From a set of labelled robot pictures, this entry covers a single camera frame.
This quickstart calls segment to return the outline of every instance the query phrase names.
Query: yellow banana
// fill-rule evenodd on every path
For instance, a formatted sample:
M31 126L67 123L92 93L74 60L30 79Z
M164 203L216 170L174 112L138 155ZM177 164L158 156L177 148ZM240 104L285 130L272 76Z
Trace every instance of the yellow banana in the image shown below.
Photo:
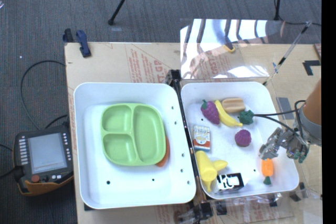
M223 122L225 125L233 127L233 126L239 126L242 127L241 122L237 122L233 117L231 117L227 112L224 110L221 102L219 100L215 101L216 108L218 110L219 119L221 122Z

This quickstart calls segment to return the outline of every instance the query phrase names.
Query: table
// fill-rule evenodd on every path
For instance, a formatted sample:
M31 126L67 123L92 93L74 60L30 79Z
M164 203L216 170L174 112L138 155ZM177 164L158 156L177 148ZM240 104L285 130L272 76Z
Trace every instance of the table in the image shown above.
M189 206L167 205L108 210L86 210L80 196L76 129L74 114L74 90L84 82L156 82L161 83L167 72L179 69L181 44L179 43L117 43L89 42L92 56L84 58L79 43L65 44L65 62L68 84L68 101L72 137L74 178L78 223L178 223L177 216L187 212ZM243 45L240 50L246 65L258 63L273 68L284 55L290 44ZM318 60L314 45L297 45L286 63L270 83L269 90L274 104L279 98L288 98L293 104L306 99L321 77L321 66L311 67L313 76L308 76L302 65L307 60ZM321 148L312 146L304 163L297 165L300 179L307 192L300 190L295 194L300 201L295 202L289 194L284 195L277 207L249 204L228 207L226 215L214 216L202 223L322 223L322 158Z

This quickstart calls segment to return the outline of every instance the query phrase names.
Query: green plate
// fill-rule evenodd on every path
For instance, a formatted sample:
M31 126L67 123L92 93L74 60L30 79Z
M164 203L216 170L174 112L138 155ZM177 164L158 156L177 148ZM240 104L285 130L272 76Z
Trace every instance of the green plate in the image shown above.
M101 116L101 141L106 158L119 165L156 164L166 151L162 118L146 104L107 107Z

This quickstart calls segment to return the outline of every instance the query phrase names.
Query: gray carpet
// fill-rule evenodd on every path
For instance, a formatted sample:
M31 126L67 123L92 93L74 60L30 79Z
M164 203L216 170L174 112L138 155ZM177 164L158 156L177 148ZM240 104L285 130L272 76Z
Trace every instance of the gray carpet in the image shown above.
M31 65L64 61L66 28L83 30L88 41L180 42L180 19L269 19L275 0L0 0L0 143L13 146L15 135L35 130L20 99L20 81ZM321 43L322 0L281 0L280 18L313 25L301 43ZM33 67L23 82L23 96L34 121L46 126L67 114L64 66L45 62ZM12 153L0 147L0 174L13 166ZM0 223L77 222L74 185L42 196L24 197L13 173L0 178Z

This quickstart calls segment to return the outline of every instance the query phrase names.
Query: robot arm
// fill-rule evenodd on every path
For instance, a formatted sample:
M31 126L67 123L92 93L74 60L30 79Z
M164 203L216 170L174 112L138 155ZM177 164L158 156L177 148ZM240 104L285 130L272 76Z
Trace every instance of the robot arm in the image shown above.
M321 79L297 111L293 129L277 128L259 150L262 159L278 156L280 147L286 149L289 158L302 163L310 145L322 146L322 92Z

